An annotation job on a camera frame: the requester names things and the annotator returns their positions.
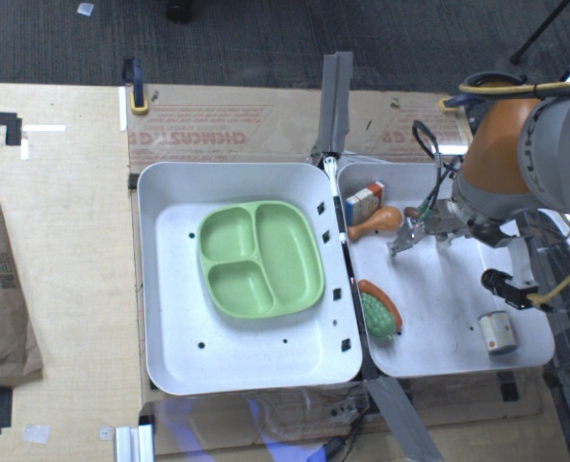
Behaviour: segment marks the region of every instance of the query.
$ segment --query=toy chicken drumstick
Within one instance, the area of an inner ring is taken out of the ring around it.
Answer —
[[[379,207],[364,222],[347,228],[347,234],[355,242],[363,233],[368,231],[394,231],[402,223],[402,214],[399,209],[390,205]]]

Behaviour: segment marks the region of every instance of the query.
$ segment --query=orange toy food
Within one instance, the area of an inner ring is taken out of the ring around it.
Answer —
[[[361,279],[358,281],[358,289],[360,293],[366,293],[367,295],[371,295],[375,299],[381,302],[383,306],[387,308],[387,310],[392,314],[394,317],[394,323],[396,324],[396,331],[398,332],[401,330],[402,327],[402,317],[397,309],[396,305],[392,302],[392,299],[383,292],[380,288],[378,288],[372,282],[367,281],[366,279]]]
[[[401,227],[402,214],[399,209],[390,205],[379,207],[373,215],[360,224],[347,228],[347,234],[353,242],[367,231],[395,231]]]

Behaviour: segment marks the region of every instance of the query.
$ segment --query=white tray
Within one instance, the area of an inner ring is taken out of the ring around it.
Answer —
[[[375,180],[385,185],[384,203],[401,210],[417,207],[434,185],[434,165],[355,163],[339,172],[343,199]],[[442,197],[449,196],[446,180]],[[518,234],[515,224],[504,231]],[[356,279],[367,279],[388,294],[402,314],[401,335],[394,341],[370,338],[374,362],[396,377],[459,372],[481,372],[537,367],[551,360],[555,341],[544,312],[516,310],[481,286],[486,269],[511,272],[506,249],[492,249],[473,239],[460,238],[437,250],[434,237],[391,257],[387,242],[395,234],[371,234],[350,244]],[[505,310],[518,348],[505,355],[486,352],[478,318]]]
[[[350,282],[323,172],[301,163],[159,163],[143,171],[138,198],[146,361],[159,389],[195,395],[335,384],[359,372]],[[242,320],[210,299],[193,236],[209,212],[253,200],[289,202],[306,216],[325,278],[324,295],[311,308]]]

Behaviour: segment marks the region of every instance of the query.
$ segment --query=white can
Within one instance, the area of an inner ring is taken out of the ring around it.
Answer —
[[[517,348],[507,312],[485,313],[478,321],[488,354],[505,354]]]

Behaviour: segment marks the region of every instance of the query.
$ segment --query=dark gray floor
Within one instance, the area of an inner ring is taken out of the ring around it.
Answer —
[[[0,82],[121,84],[125,55],[153,84],[321,86],[323,55],[354,52],[351,88],[456,93],[483,70],[554,81],[570,63],[570,4],[509,57],[561,0],[0,0]],[[91,17],[81,2],[94,4]]]

